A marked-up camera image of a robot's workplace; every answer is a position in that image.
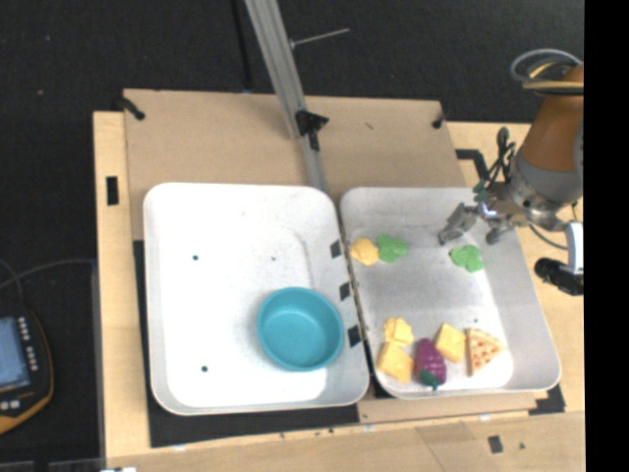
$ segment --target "black cable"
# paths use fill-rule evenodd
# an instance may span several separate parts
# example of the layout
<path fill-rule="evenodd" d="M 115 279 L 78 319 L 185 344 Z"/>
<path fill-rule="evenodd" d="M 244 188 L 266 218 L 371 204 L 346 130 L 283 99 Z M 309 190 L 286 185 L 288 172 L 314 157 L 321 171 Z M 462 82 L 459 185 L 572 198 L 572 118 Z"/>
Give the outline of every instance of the black cable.
<path fill-rule="evenodd" d="M 575 201 L 572 205 L 570 205 L 572 207 L 572 216 L 574 217 L 574 219 L 579 222 L 579 215 L 577 214 L 577 205 L 579 204 L 578 201 Z"/>
<path fill-rule="evenodd" d="M 57 261 L 54 263 L 38 265 L 27 271 L 21 272 L 20 274 L 12 275 L 11 279 L 0 283 L 0 290 L 4 290 L 5 288 L 7 288 L 9 285 L 12 285 L 12 284 L 16 284 L 20 288 L 22 288 L 21 281 L 27 276 L 30 276 L 36 272 L 40 272 L 40 271 L 50 269 L 52 267 L 57 267 L 57 266 L 81 265 L 81 264 L 89 264 L 92 267 L 94 267 L 95 260 L 93 259 L 66 259 L 65 261 Z"/>
<path fill-rule="evenodd" d="M 524 89 L 540 96 L 583 96 L 584 84 L 541 77 L 550 69 L 563 70 L 582 65 L 583 61 L 570 53 L 558 49 L 536 49 L 518 56 L 510 65 L 511 78 L 522 84 Z"/>
<path fill-rule="evenodd" d="M 240 58 L 245 75 L 245 77 L 243 78 L 243 86 L 245 90 L 251 90 L 254 86 L 254 76 L 252 74 L 251 60 L 249 58 L 249 51 L 247 49 L 247 41 L 245 40 L 243 23 L 240 13 L 238 12 L 238 0 L 229 0 L 229 6 L 232 11 L 234 29 L 236 31 L 236 38 L 238 39 L 238 49 L 240 51 Z"/>
<path fill-rule="evenodd" d="M 3 261 L 2 259 L 0 259 L 0 266 L 2 266 L 7 271 L 9 271 L 9 274 L 12 277 L 11 281 L 15 281 L 16 282 L 16 286 L 18 287 L 18 297 L 20 299 L 20 302 L 21 303 L 24 302 L 24 288 L 22 287 L 22 283 L 20 282 L 20 277 L 14 271 L 14 269 L 8 263 Z"/>
<path fill-rule="evenodd" d="M 515 148 L 515 143 L 507 144 L 509 140 L 509 132 L 506 128 L 501 128 L 498 132 L 498 136 L 496 137 L 498 143 L 498 158 L 491 165 L 491 168 L 487 171 L 487 175 L 489 176 L 489 181 L 485 186 L 486 190 L 489 190 L 491 186 L 495 183 L 498 175 L 500 174 L 500 170 L 502 170 L 503 175 L 506 178 L 506 169 L 507 163 L 505 163 L 505 157 L 507 160 L 511 160 L 513 157 L 513 152 Z"/>

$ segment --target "metal pole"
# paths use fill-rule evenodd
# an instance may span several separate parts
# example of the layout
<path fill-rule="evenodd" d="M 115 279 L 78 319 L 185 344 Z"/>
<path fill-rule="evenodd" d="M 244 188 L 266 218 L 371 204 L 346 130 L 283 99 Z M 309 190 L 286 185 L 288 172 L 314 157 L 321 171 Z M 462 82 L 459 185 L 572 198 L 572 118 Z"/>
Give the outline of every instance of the metal pole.
<path fill-rule="evenodd" d="M 343 33 L 349 33 L 349 32 L 350 32 L 349 28 L 338 29 L 336 31 L 329 31 L 328 33 L 323 33 L 321 35 L 309 36 L 308 38 L 302 38 L 301 40 L 291 40 L 289 38 L 288 43 L 290 44 L 291 49 L 295 49 L 295 47 L 297 47 L 298 45 L 311 43 L 311 42 L 317 42 L 319 40 L 324 40 L 326 38 L 331 38 L 333 36 L 337 36 L 337 35 L 341 35 Z"/>
<path fill-rule="evenodd" d="M 277 0 L 245 0 L 245 3 L 289 133 L 301 140 L 309 183 L 327 194 L 318 149 L 309 138 L 303 138 L 297 123 L 297 114 L 307 111 L 307 106 Z"/>

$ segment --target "black floor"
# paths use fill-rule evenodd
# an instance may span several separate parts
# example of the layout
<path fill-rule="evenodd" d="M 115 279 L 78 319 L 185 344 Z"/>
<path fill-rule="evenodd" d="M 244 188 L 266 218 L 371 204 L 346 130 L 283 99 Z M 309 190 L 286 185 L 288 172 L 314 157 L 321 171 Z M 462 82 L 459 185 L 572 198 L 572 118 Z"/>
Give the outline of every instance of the black floor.
<path fill-rule="evenodd" d="M 581 58 L 585 0 L 278 0 L 307 94 L 438 99 L 450 120 L 530 121 L 508 75 L 540 47 Z M 0 0 L 0 260 L 48 334 L 55 396 L 0 436 L 0 463 L 99 453 L 90 118 L 124 88 L 270 92 L 242 0 Z M 0 282 L 9 278 L 0 269 Z M 2 302 L 16 286 L 0 289 Z"/>

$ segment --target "black clip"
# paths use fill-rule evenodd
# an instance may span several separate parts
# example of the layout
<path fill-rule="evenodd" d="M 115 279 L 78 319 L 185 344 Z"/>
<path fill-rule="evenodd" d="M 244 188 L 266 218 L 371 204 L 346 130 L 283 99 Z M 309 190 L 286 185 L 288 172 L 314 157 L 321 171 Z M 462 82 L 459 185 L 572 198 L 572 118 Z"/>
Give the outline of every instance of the black clip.
<path fill-rule="evenodd" d="M 308 110 L 300 110 L 297 114 L 295 114 L 295 120 L 297 121 L 297 127 L 299 128 L 299 134 L 302 137 L 308 135 L 308 139 L 311 143 L 311 149 L 319 151 L 320 147 L 316 133 L 327 124 L 329 119 L 327 117 L 323 117 L 322 115 L 313 114 Z"/>
<path fill-rule="evenodd" d="M 111 100 L 111 109 L 112 110 L 129 110 L 133 116 L 138 119 L 139 121 L 141 121 L 144 117 L 146 117 L 146 114 L 144 114 L 144 112 L 142 112 L 141 110 L 139 110 L 136 105 L 128 98 L 126 98 L 125 96 L 116 96 L 114 99 Z"/>

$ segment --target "gray tray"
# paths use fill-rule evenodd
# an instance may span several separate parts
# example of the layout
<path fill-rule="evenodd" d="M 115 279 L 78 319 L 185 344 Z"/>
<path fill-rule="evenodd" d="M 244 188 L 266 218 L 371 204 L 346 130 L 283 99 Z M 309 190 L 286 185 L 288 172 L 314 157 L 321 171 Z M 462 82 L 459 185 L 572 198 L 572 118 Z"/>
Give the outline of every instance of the gray tray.
<path fill-rule="evenodd" d="M 517 234 L 509 232 L 490 246 L 486 224 L 479 220 L 461 238 L 438 243 L 438 231 L 461 202 L 473 203 L 469 189 L 359 188 L 342 198 L 348 245 L 363 236 L 375 241 L 380 234 L 409 244 L 408 255 L 391 264 L 365 266 L 351 260 L 374 359 L 384 342 L 383 324 L 391 317 L 405 319 L 416 339 L 434 338 L 446 322 L 460 329 L 481 328 L 507 346 L 473 377 L 465 362 L 446 361 L 448 380 L 437 391 L 376 371 L 378 381 L 391 395 L 406 399 L 549 389 L 558 382 L 559 359 Z M 468 244 L 481 249 L 483 270 L 470 273 L 451 262 L 448 251 Z M 414 354 L 414 348 L 415 343 L 407 351 Z"/>

